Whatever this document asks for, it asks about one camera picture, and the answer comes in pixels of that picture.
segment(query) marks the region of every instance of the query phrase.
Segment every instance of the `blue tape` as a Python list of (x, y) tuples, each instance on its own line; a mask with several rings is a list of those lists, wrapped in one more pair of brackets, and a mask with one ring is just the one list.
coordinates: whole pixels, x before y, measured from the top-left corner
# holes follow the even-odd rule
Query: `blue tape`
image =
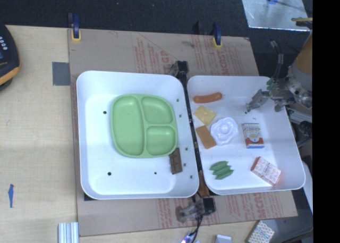
[(10, 188), (8, 190), (8, 196), (10, 198), (10, 208), (13, 208), (13, 195), (14, 195), (14, 185), (10, 184)]
[(52, 79), (54, 86), (70, 85), (70, 64), (66, 62), (52, 62)]
[(266, 1), (267, 1), (268, 4), (270, 4), (270, 5), (275, 5), (275, 4), (278, 2), (278, 0), (270, 0), (270, 1), (266, 0)]

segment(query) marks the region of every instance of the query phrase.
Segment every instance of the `blue clamp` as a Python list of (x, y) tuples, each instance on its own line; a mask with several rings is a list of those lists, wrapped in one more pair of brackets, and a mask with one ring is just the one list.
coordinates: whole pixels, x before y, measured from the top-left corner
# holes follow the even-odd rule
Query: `blue clamp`
[(79, 29), (79, 15), (77, 13), (69, 13), (69, 27), (72, 28), (71, 30), (71, 37), (74, 41), (81, 40), (81, 33)]
[(217, 48), (222, 47), (221, 28), (217, 25), (217, 23), (212, 24), (212, 31), (210, 35), (214, 35), (212, 40), (214, 41), (215, 47)]

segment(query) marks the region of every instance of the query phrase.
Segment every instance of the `cardboard sheet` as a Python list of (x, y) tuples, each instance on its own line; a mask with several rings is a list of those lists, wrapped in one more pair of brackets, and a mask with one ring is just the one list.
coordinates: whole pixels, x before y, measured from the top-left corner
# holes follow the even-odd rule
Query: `cardboard sheet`
[[(167, 74), (175, 61), (187, 61), (188, 78), (195, 75), (258, 76), (250, 42), (222, 37), (221, 48), (211, 36), (81, 30), (72, 41), (68, 31), (76, 199), (80, 236), (193, 227), (181, 223), (176, 210), (191, 198), (88, 200), (80, 184), (77, 118), (77, 77), (88, 70)], [(216, 212), (202, 225), (297, 216), (291, 191), (214, 196)]]

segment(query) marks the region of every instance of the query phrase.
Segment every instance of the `wooden table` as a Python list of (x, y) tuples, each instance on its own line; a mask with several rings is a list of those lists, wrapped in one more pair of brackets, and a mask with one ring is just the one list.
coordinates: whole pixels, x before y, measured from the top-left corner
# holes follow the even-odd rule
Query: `wooden table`
[[(0, 92), (0, 242), (57, 242), (61, 222), (77, 221), (70, 86), (54, 86), (53, 62), (69, 62), (66, 28), (7, 26), (22, 62)], [(13, 208), (7, 194), (14, 185)], [(201, 226), (244, 242), (255, 221)], [(82, 237), (79, 242), (176, 243), (188, 228)]]

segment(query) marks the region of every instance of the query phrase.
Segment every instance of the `small milk carton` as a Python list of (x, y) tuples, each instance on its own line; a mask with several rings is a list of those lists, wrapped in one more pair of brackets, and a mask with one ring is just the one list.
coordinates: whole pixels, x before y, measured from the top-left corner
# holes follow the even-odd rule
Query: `small milk carton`
[(247, 148), (263, 148), (265, 147), (264, 139), (257, 123), (242, 124), (244, 140)]

